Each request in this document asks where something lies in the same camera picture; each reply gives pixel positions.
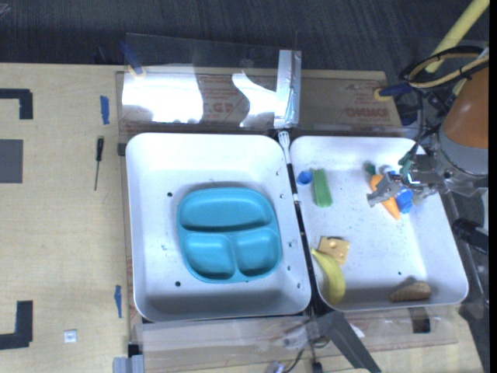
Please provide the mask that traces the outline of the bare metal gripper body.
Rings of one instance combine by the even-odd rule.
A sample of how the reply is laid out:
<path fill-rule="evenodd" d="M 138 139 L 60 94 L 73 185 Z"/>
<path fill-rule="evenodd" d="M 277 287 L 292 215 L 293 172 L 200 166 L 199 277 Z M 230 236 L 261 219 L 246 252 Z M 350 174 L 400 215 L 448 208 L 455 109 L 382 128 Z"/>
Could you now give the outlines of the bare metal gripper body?
<path fill-rule="evenodd" d="M 488 190 L 488 176 L 454 165 L 443 154 L 405 154 L 399 160 L 404 184 L 419 192 L 457 193 L 465 197 Z"/>

